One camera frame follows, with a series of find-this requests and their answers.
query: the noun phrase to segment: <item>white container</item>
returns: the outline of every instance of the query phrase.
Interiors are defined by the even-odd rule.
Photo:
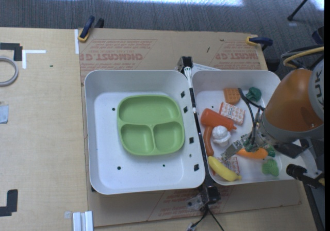
[[[266,107],[273,92],[279,84],[279,77],[270,71],[199,71],[192,77],[192,85],[194,87],[194,94],[196,100],[196,109],[200,115],[205,108],[210,108],[215,112],[219,112],[221,102],[225,101],[223,90],[225,88],[241,88],[243,94],[247,94],[250,87],[256,87],[261,90],[261,99],[257,102],[258,105]],[[245,109],[244,122],[241,126],[236,125],[237,129],[231,130],[229,142],[235,142],[239,140],[242,135],[245,135],[251,131],[252,119],[247,105],[241,99],[235,106]],[[256,114],[257,108],[251,106],[253,115]],[[228,146],[221,147],[218,144],[211,142],[214,150],[215,157],[221,157],[221,154],[227,149]],[[293,179],[286,173],[286,167],[288,164],[293,163],[306,167],[305,162],[301,157],[291,159],[279,152],[273,159],[277,162],[279,169],[279,175],[273,176],[271,174],[265,175],[262,173],[262,164],[271,157],[267,157],[265,160],[257,160],[241,157],[238,155],[233,156],[233,160],[236,161],[236,167],[239,174],[242,176],[242,180],[226,181],[218,175],[211,173],[213,180],[220,185],[238,185],[258,182],[268,182],[273,180],[287,180]]]
[[[90,181],[97,192],[188,189],[203,183],[201,145],[187,79],[182,73],[97,70],[87,75],[85,92]],[[136,156],[124,149],[117,128],[117,106],[128,96],[141,94],[168,95],[177,102],[185,128],[185,142],[179,151]]]
[[[269,71],[199,71],[193,74],[192,85],[196,109],[219,111],[224,101],[224,88],[241,88],[246,94],[252,86],[262,91],[261,106],[266,106],[279,83]],[[117,106],[128,96],[162,94],[174,99],[183,116],[185,142],[172,154],[137,156],[130,154],[120,142],[117,128]],[[196,188],[205,179],[199,135],[194,119],[190,91],[186,77],[169,71],[97,70],[85,79],[86,113],[89,147],[89,170],[92,187],[101,194]],[[252,121],[246,104],[238,105],[245,111],[244,123],[231,131],[230,142],[251,131]],[[227,147],[212,142],[214,156],[221,157]],[[305,166],[302,158],[292,160],[276,153],[279,176],[264,175],[260,160],[237,157],[242,180],[226,181],[211,173],[221,185],[237,185],[271,180],[292,179],[286,174],[290,163]]]

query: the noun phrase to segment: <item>chair leg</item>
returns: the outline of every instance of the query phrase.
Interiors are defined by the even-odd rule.
[[[301,4],[296,8],[296,10],[295,10],[290,16],[287,17],[287,19],[288,19],[289,21],[292,21],[294,15],[295,15],[295,14],[296,14],[296,13],[302,8],[302,6],[303,6],[306,2],[307,2],[307,0],[303,0],[303,1],[301,2]]]

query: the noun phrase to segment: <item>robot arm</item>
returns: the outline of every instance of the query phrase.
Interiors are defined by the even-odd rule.
[[[324,174],[317,169],[310,152],[311,140],[324,140],[323,80],[323,60],[313,71],[291,71],[280,82],[262,114],[256,116],[251,133],[229,146],[222,157],[227,159],[242,147],[253,152],[270,144],[292,159],[298,156],[304,159],[307,168],[290,164],[288,175],[314,188],[324,184],[320,181]]]

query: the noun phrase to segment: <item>metal ring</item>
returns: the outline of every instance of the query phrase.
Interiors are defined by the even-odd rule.
[[[4,62],[11,64],[15,69],[14,75],[9,80],[0,81],[0,87],[11,85],[17,79],[17,76],[19,74],[19,68],[17,67],[17,64],[12,59],[9,59],[7,57],[0,57],[0,61],[4,61]]]

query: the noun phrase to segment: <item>yellow cable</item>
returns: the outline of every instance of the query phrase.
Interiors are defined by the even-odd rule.
[[[306,56],[306,55],[310,55],[310,54],[317,53],[317,52],[322,52],[322,51],[324,51],[324,46],[323,47],[312,48],[312,49],[309,49],[307,51],[294,54],[291,57],[286,58],[283,61],[283,65],[296,68],[295,66],[288,64],[288,62],[291,61],[291,60],[297,59],[299,57],[303,57],[303,56]]]

